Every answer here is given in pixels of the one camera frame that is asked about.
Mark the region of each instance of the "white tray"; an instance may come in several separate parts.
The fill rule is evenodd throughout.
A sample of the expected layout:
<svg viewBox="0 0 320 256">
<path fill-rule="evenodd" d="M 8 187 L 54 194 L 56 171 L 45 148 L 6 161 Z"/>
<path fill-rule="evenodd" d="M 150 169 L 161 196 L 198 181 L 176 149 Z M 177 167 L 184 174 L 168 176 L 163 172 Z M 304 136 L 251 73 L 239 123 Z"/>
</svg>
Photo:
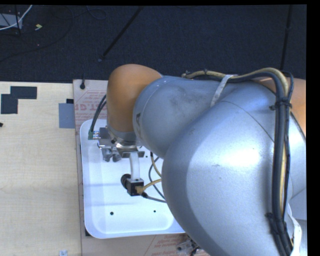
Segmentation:
<svg viewBox="0 0 320 256">
<path fill-rule="evenodd" d="M 88 233 L 99 239 L 184 233 L 166 203 L 127 193 L 120 180 L 122 175 L 131 172 L 129 158 L 118 162 L 104 161 L 98 141 L 88 140 L 91 123 L 92 120 L 85 121 L 80 128 L 84 224 Z M 105 126 L 106 120 L 98 119 L 94 130 Z M 139 150 L 145 151 L 139 164 L 140 177 L 146 185 L 150 182 L 150 151 L 145 147 Z M 162 159 L 156 162 L 159 170 L 162 163 Z M 159 179 L 154 169 L 151 173 L 153 180 Z M 162 192 L 161 183 L 156 185 Z M 145 192 L 150 197 L 162 199 L 153 186 Z"/>
</svg>

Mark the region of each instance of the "wooden table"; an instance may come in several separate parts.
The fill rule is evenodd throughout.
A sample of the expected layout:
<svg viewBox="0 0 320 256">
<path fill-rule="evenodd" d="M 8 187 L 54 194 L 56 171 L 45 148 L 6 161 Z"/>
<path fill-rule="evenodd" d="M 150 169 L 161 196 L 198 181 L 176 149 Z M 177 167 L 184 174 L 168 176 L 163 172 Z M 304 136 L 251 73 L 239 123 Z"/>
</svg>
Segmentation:
<svg viewBox="0 0 320 256">
<path fill-rule="evenodd" d="M 0 114 L 0 255 L 80 256 L 75 130 L 59 128 L 73 85 L 0 82 L 0 94 L 11 86 L 37 87 L 37 99 Z"/>
</svg>

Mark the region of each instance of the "yellow wire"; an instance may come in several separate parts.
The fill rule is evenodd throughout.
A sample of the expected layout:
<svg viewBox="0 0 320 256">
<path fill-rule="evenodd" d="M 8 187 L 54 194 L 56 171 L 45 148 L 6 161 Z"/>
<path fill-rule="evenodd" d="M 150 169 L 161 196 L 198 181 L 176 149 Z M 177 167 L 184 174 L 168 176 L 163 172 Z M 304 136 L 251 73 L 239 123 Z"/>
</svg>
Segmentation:
<svg viewBox="0 0 320 256">
<path fill-rule="evenodd" d="M 153 154 L 150 154 L 151 156 L 151 161 L 152 161 L 152 165 L 153 165 L 153 168 L 154 170 L 156 171 L 156 173 L 161 177 L 161 173 L 160 171 L 158 170 L 157 166 L 156 166 L 156 162 L 155 162 L 155 159 L 154 159 L 154 155 Z"/>
<path fill-rule="evenodd" d="M 254 75 L 254 74 L 257 74 L 257 73 L 262 73 L 262 72 L 269 72 L 269 73 L 273 73 L 274 75 L 276 75 L 279 78 L 279 80 L 280 80 L 280 82 L 282 84 L 282 87 L 283 87 L 283 90 L 284 90 L 284 94 L 286 96 L 288 95 L 289 85 L 288 85 L 288 81 L 287 81 L 286 77 L 278 69 L 273 68 L 273 67 L 265 67 L 265 68 L 262 68 L 262 69 L 247 73 L 247 74 L 235 75 L 235 76 L 230 77 L 230 79 L 232 80 L 232 79 L 244 78 L 244 77 L 251 76 L 251 75 Z M 201 70 L 201 71 L 193 72 L 191 74 L 184 73 L 184 74 L 182 74 L 182 77 L 191 79 L 191 78 L 194 78 L 196 76 L 201 76 L 201 75 L 209 75 L 209 76 L 214 76 L 214 77 L 218 77 L 218 78 L 224 78 L 226 76 L 226 74 L 220 73 L 220 72 L 216 72 L 216 71 L 211 71 L 211 70 L 204 71 L 204 70 Z"/>
<path fill-rule="evenodd" d="M 135 187 L 135 190 L 137 191 L 138 194 L 142 194 L 147 188 L 149 188 L 150 186 L 154 185 L 154 184 L 157 184 L 161 182 L 161 178 L 160 179 L 156 179 L 150 183 L 148 183 L 147 185 L 144 185 L 144 186 L 136 186 Z"/>
<path fill-rule="evenodd" d="M 282 165 L 281 165 L 281 180 L 280 180 L 280 206 L 281 213 L 284 214 L 284 186 L 285 186 L 285 171 L 286 171 L 286 146 L 283 148 Z"/>
</svg>

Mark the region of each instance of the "dark carpet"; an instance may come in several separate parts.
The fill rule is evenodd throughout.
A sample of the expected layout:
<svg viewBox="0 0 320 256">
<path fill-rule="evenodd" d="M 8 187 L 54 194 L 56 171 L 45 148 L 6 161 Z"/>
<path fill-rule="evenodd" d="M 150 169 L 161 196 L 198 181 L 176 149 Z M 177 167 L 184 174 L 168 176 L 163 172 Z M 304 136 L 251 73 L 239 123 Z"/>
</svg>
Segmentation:
<svg viewBox="0 0 320 256">
<path fill-rule="evenodd" d="M 0 14 L 28 8 L 2 4 Z M 173 76 L 273 67 L 306 79 L 306 4 L 144 6 L 121 35 L 138 9 L 33 5 L 22 27 L 0 27 L 0 81 L 108 80 L 129 63 Z"/>
</svg>

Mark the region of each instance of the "gray robot arm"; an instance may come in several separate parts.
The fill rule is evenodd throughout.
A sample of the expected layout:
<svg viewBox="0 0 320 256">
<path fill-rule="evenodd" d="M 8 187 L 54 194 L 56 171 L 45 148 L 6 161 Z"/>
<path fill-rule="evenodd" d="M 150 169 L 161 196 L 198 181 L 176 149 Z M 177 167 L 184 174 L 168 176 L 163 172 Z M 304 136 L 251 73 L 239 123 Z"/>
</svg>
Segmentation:
<svg viewBox="0 0 320 256">
<path fill-rule="evenodd" d="M 120 142 L 129 134 L 131 143 L 139 141 L 163 159 L 166 202 L 181 227 L 210 255 L 290 255 L 294 223 L 285 212 L 280 213 L 284 226 L 277 224 L 273 197 L 281 197 L 276 202 L 285 211 L 306 187 L 306 138 L 290 115 L 290 174 L 283 193 L 275 192 L 275 187 L 281 189 L 275 183 L 286 180 L 273 174 L 284 165 L 275 149 L 282 144 L 282 155 L 286 148 L 286 130 L 279 134 L 279 126 L 285 125 L 288 102 L 279 99 L 289 92 L 274 94 L 249 78 L 238 78 L 227 83 L 212 106 L 220 78 L 161 76 L 135 100 L 135 138 L 110 123 L 108 127 Z M 275 102 L 281 110 L 275 110 Z M 275 235 L 279 230 L 282 237 Z"/>
</svg>

